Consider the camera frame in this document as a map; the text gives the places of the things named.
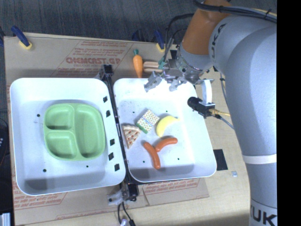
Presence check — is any white plastic tray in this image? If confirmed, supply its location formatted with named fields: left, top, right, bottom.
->
left=112, top=77, right=217, bottom=183
left=9, top=77, right=126, bottom=196

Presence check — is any brown cardboard board red print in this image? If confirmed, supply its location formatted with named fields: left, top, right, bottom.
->
left=3, top=32, right=210, bottom=225

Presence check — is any black block with thin wires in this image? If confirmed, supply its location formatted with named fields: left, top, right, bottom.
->
left=107, top=182, right=140, bottom=206
left=97, top=64, right=114, bottom=81

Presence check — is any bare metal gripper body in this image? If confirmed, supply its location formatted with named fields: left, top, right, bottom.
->
left=162, top=58, right=205, bottom=84

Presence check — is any pizza slice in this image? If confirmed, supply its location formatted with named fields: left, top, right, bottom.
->
left=121, top=123, right=142, bottom=149

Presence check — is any thin black rod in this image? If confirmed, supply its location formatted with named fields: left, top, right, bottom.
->
left=106, top=75, right=130, bottom=185

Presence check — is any patterned green-edged packet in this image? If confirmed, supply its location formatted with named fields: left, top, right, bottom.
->
left=135, top=109, right=160, bottom=134

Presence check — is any orange carrot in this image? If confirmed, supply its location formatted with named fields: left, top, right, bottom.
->
left=132, top=48, right=144, bottom=78

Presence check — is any black cylinder on white bracket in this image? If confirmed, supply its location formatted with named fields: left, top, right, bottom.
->
left=187, top=78, right=216, bottom=119

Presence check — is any green divided plate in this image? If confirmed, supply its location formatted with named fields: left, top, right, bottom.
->
left=43, top=103, right=106, bottom=161

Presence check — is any yellow banana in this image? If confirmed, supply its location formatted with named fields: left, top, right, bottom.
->
left=155, top=115, right=180, bottom=137

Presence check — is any tan hot dog bun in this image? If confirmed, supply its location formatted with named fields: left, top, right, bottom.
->
left=143, top=60, right=164, bottom=74

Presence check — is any orange sausage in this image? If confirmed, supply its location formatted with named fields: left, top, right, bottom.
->
left=154, top=137, right=178, bottom=153
left=143, top=141, right=161, bottom=170

